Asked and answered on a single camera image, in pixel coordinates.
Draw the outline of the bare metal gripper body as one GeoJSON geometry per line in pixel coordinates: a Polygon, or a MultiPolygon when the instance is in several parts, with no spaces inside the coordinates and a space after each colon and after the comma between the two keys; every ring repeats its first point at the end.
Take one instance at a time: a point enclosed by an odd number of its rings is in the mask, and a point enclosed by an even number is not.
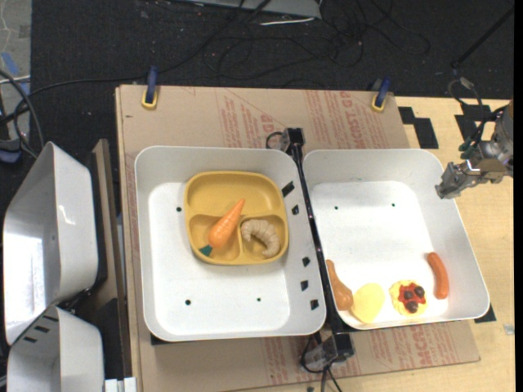
{"type": "Polygon", "coordinates": [[[505,176],[513,176],[512,138],[492,135],[490,140],[471,143],[464,149],[463,159],[467,183],[499,183],[505,176]]]}

